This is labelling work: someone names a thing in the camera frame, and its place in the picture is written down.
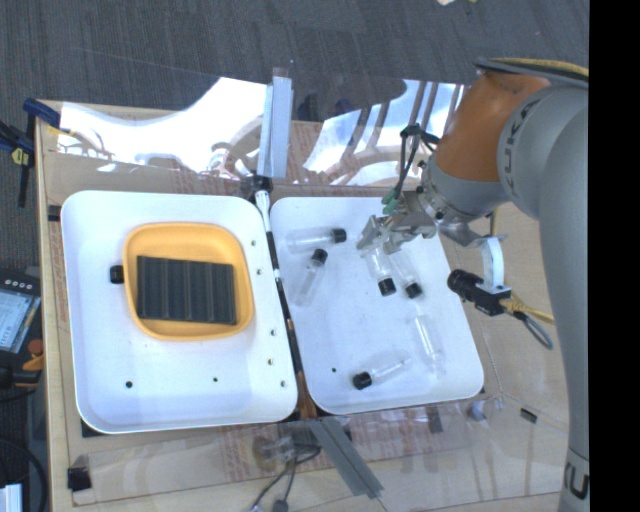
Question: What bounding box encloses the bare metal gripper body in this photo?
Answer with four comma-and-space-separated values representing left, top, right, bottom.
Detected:
392, 188, 484, 247

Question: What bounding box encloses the clear bottle with black cap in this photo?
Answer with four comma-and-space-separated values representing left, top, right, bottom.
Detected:
285, 227, 349, 252
392, 252, 425, 301
364, 249, 398, 298
351, 351, 414, 392
291, 248, 330, 307

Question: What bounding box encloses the white plastic tray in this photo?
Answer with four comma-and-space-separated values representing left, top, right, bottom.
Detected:
59, 189, 300, 435
268, 195, 486, 417

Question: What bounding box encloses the thin black and white rod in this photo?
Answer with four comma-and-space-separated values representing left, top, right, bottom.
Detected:
254, 189, 319, 421

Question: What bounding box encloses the clear plastic bottle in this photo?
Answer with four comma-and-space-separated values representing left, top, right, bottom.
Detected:
410, 313, 447, 375

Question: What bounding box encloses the brown cardboard board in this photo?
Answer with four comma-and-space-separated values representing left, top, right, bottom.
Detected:
34, 99, 571, 507

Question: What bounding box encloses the yellow bowl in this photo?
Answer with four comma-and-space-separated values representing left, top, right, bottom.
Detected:
122, 222, 256, 343

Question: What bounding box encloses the black ribbed rack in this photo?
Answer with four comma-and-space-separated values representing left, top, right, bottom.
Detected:
135, 255, 238, 327

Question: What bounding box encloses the black cylinder on white bracket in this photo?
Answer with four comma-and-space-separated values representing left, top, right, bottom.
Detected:
446, 234, 514, 318

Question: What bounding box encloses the black block with thin wires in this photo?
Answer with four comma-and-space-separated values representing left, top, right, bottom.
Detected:
238, 174, 275, 200

